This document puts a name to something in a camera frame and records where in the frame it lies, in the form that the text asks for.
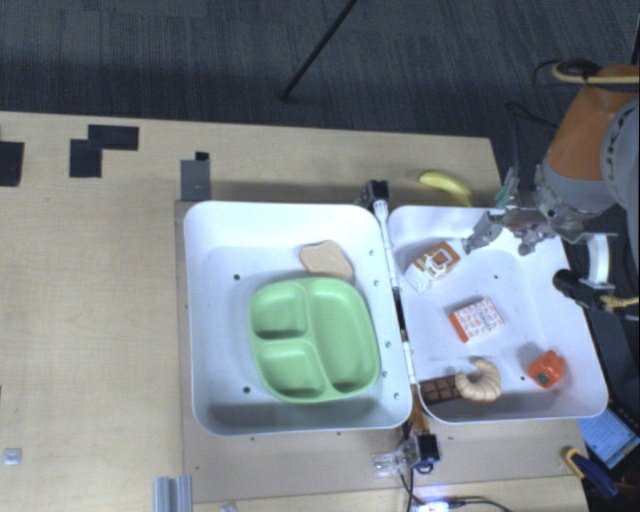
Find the wooden table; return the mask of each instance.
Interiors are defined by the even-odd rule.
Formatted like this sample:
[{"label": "wooden table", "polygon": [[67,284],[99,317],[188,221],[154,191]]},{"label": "wooden table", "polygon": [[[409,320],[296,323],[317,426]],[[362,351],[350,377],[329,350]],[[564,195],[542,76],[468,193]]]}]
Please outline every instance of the wooden table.
[{"label": "wooden table", "polygon": [[[102,179],[69,178],[69,141],[86,139],[89,124],[138,126],[139,149],[105,150]],[[449,204],[417,184],[429,169],[466,182],[479,205],[499,186],[489,142],[462,137],[0,113],[0,141],[25,143],[20,186],[0,188],[0,450],[23,450],[20,465],[0,466],[7,512],[151,510],[154,478],[184,471],[180,160],[210,154],[216,199],[352,202],[367,180],[388,179],[392,206]],[[484,495],[518,511],[587,510],[560,458],[564,446],[584,450],[576,421],[434,422],[434,430],[445,455],[439,477],[418,480],[419,495]],[[356,453],[358,433],[344,437],[344,449]],[[294,445],[294,455],[304,454],[303,442]],[[229,453],[229,467],[236,459]],[[393,480],[325,493],[341,487],[332,468],[322,469],[317,485],[301,488],[323,494],[242,500],[238,509],[406,506]]]}]

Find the croissant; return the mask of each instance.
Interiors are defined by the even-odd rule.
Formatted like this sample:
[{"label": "croissant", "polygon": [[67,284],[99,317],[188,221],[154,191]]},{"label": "croissant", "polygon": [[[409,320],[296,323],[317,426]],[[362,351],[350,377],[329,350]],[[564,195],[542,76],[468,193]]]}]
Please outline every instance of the croissant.
[{"label": "croissant", "polygon": [[456,373],[456,388],[460,395],[474,402],[493,402],[502,394],[500,370],[486,359],[476,359],[474,365],[482,371],[476,382],[471,382],[463,372]]}]

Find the yellow banana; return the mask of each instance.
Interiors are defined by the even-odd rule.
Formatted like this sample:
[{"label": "yellow banana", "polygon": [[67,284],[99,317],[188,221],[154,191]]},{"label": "yellow banana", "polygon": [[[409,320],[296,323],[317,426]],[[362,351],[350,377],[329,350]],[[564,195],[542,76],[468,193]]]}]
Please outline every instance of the yellow banana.
[{"label": "yellow banana", "polygon": [[462,206],[471,206],[471,190],[452,176],[438,171],[429,171],[420,176],[419,181],[427,187],[448,192]]}]

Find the green plate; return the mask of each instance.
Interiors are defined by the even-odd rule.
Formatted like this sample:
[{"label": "green plate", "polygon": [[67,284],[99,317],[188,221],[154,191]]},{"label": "green plate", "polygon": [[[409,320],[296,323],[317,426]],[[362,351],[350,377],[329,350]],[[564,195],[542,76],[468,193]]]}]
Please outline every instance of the green plate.
[{"label": "green plate", "polygon": [[356,395],[380,373],[369,310],[349,283],[328,277],[267,285],[251,298],[258,373],[278,398],[317,403]]}]

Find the brown chocolate bar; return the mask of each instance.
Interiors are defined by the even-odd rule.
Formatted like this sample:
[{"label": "brown chocolate bar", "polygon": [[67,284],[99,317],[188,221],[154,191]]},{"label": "brown chocolate bar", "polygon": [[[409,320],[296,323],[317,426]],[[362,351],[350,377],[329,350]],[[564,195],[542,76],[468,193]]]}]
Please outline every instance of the brown chocolate bar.
[{"label": "brown chocolate bar", "polygon": [[451,375],[420,381],[420,395],[425,405],[429,405],[460,398],[460,391],[456,388],[455,376]]}]

